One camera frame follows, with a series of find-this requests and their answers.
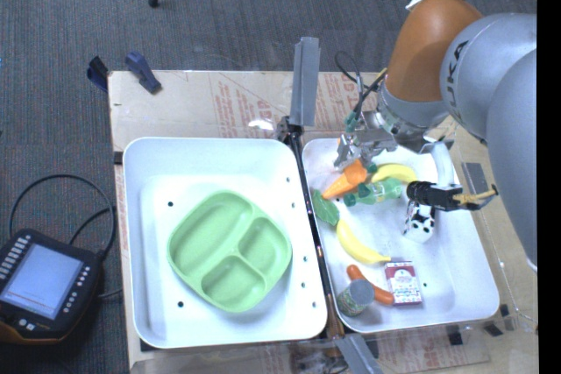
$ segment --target white tray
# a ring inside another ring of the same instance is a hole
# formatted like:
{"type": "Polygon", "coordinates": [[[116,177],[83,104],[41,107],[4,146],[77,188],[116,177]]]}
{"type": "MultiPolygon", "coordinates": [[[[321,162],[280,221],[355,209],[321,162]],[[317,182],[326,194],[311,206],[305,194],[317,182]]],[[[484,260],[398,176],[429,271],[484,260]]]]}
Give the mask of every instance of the white tray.
{"type": "Polygon", "coordinates": [[[272,139],[137,139],[124,151],[124,187],[134,324],[142,340],[171,349],[301,340],[323,330],[327,309],[316,247],[296,159],[286,145],[272,139]],[[292,244],[280,281],[243,313],[212,306],[166,259],[167,239],[180,219],[220,189],[254,201],[292,244]]]}
{"type": "MultiPolygon", "coordinates": [[[[336,139],[320,138],[305,145],[302,159],[310,194],[314,189],[323,192],[341,174],[333,167],[336,157],[336,139]]],[[[373,161],[378,165],[405,164],[415,169],[419,180],[438,180],[430,154],[418,155],[399,147],[395,152],[382,152],[373,161]]],[[[499,306],[499,292],[471,212],[437,211],[434,236],[426,243],[416,243],[401,235],[407,203],[405,186],[400,199],[374,205],[358,203],[347,208],[343,201],[335,201],[341,218],[364,244],[380,254],[413,262],[423,297],[420,305],[396,307],[374,302],[356,317],[339,313],[341,321],[357,332],[372,333],[478,321],[493,315],[499,306]]],[[[346,273],[349,264],[359,266],[371,282],[388,289],[383,263],[364,265],[356,261],[340,245],[335,227],[320,219],[316,222],[335,295],[350,282],[346,273]]]]}

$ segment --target carrot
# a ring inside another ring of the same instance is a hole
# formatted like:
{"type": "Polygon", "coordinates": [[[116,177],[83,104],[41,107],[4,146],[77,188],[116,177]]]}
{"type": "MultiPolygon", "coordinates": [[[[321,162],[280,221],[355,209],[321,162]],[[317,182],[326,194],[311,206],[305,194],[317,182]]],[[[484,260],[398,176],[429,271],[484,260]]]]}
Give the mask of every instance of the carrot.
{"type": "Polygon", "coordinates": [[[322,193],[322,197],[328,200],[351,192],[358,184],[365,181],[366,176],[368,176],[368,171],[363,167],[360,159],[355,159],[343,170],[343,174],[327,187],[322,193]]]}
{"type": "MultiPolygon", "coordinates": [[[[349,278],[351,278],[351,280],[366,279],[365,275],[362,274],[362,271],[356,265],[347,266],[347,274],[349,275],[349,278]]],[[[394,295],[392,293],[387,292],[386,290],[383,290],[378,286],[375,286],[372,282],[371,284],[374,287],[374,300],[377,300],[378,302],[381,302],[382,304],[386,304],[388,306],[394,304],[394,295]]]]}

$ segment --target hot dog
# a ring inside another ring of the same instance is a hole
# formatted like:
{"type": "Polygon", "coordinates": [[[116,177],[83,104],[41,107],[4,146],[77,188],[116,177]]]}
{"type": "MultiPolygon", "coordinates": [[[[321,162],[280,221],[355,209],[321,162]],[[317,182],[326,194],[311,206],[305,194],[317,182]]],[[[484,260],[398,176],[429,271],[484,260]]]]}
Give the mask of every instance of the hot dog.
{"type": "MultiPolygon", "coordinates": [[[[351,280],[354,279],[366,279],[365,275],[362,274],[362,271],[356,266],[356,265],[349,265],[347,266],[347,274],[349,275],[349,278],[351,278],[351,280]]],[[[375,286],[372,282],[372,287],[374,287],[374,300],[377,300],[378,302],[382,303],[382,304],[386,304],[388,306],[391,306],[392,304],[394,304],[394,295],[391,294],[390,292],[387,292],[386,290],[383,290],[381,288],[379,288],[378,286],[375,286]]]]}

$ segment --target gray floor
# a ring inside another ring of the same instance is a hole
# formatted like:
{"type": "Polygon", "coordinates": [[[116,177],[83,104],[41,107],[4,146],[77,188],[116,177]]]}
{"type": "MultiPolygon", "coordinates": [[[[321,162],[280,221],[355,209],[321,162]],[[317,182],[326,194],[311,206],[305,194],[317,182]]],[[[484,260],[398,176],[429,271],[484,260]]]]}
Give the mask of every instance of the gray floor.
{"type": "MultiPolygon", "coordinates": [[[[153,69],[292,70],[302,36],[320,39],[320,70],[351,54],[362,71],[385,67],[409,0],[0,0],[0,243],[11,207],[35,180],[71,173],[114,199],[107,95],[86,76],[99,55],[125,70],[130,50],[153,69]]],[[[467,0],[484,14],[536,12],[532,0],[467,0]]],[[[78,180],[37,185],[21,201],[14,229],[34,228],[62,241],[105,204],[78,180]]],[[[108,215],[76,240],[107,243],[108,215]]],[[[101,289],[119,287],[117,242],[104,264],[101,289]]],[[[96,300],[64,342],[49,347],[0,343],[0,372],[125,373],[120,295],[96,300]]]]}

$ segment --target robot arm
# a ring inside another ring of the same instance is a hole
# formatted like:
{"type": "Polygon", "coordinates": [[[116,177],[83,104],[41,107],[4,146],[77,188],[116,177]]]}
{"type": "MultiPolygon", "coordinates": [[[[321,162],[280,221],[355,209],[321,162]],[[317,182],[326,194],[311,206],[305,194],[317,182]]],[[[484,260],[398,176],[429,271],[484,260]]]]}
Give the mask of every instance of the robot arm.
{"type": "Polygon", "coordinates": [[[427,152],[425,134],[452,115],[487,146],[498,191],[537,271],[536,15],[484,17],[464,0],[418,0],[377,93],[376,111],[367,111],[373,118],[357,128],[376,129],[377,142],[362,142],[362,153],[391,151],[391,139],[427,152]]]}

